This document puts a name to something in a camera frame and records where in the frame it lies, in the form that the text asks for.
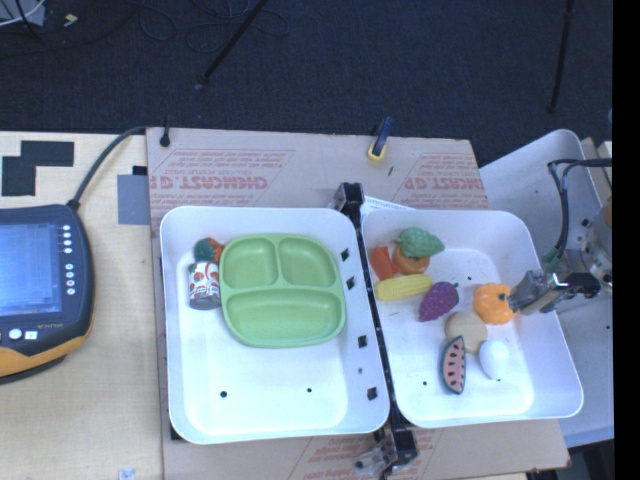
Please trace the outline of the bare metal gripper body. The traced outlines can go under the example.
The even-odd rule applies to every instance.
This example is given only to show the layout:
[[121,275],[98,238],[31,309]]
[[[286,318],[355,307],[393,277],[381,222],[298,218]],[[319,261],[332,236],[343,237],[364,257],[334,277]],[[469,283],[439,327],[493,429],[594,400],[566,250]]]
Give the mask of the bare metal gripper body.
[[595,217],[581,223],[579,244],[569,254],[571,266],[588,272],[599,282],[613,281],[612,211],[602,207]]

